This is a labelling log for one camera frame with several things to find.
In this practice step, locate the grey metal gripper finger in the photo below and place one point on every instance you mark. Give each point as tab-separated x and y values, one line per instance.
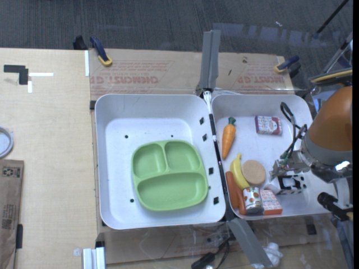
275	171

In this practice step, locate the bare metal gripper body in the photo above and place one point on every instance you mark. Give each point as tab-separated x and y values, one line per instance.
297	164

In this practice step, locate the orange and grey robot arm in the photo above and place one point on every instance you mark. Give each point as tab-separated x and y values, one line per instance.
331	122

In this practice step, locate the tan round biscuit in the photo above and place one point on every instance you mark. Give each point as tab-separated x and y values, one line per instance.
253	172

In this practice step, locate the black and white carton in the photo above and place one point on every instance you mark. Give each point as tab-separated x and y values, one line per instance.
294	185

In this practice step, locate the white plastic tray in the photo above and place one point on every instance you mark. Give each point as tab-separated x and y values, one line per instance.
261	147
117	155

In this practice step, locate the orange and white packet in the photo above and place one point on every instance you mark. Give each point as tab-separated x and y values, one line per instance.
270	203

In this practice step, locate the yellow banana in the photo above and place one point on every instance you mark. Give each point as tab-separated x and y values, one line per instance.
238	172

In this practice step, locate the small can with orange print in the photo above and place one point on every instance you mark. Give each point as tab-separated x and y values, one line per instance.
252	200

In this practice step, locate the orange sausage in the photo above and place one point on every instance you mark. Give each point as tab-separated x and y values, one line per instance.
232	189

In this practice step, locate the pink and white carton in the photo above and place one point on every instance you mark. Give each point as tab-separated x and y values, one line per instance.
267	125

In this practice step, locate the orange carrot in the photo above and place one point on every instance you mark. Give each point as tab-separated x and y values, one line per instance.
227	139

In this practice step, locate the white crumpled tissue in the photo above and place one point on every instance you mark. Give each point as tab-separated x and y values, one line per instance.
273	252

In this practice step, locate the green divided plate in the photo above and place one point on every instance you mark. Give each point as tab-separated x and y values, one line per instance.
168	178

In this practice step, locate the brown cardboard board red print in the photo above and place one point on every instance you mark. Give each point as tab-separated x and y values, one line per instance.
168	71

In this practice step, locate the clear tape roll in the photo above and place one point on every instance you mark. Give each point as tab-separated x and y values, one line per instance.
11	147

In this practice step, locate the brown paper bag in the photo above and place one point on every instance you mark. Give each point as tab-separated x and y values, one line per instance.
8	206

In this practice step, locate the black cylinder on white bracket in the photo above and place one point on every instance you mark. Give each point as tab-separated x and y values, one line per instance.
332	203

